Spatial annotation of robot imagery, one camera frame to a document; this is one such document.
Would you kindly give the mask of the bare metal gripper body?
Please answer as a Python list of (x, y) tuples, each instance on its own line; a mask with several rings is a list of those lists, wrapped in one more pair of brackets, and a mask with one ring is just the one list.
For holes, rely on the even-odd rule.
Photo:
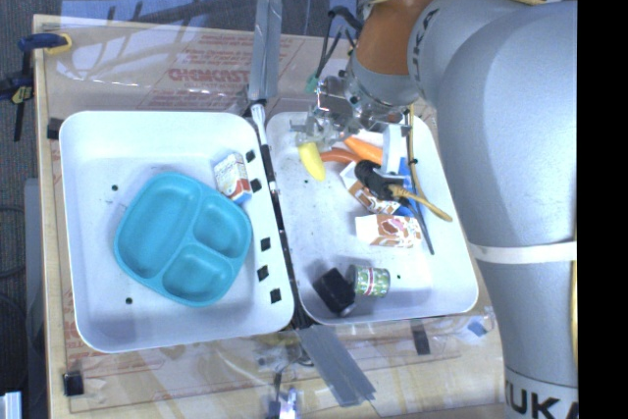
[(392, 105), (373, 97), (355, 78), (329, 76), (317, 84), (314, 114), (343, 131), (383, 132), (400, 124), (408, 106)]

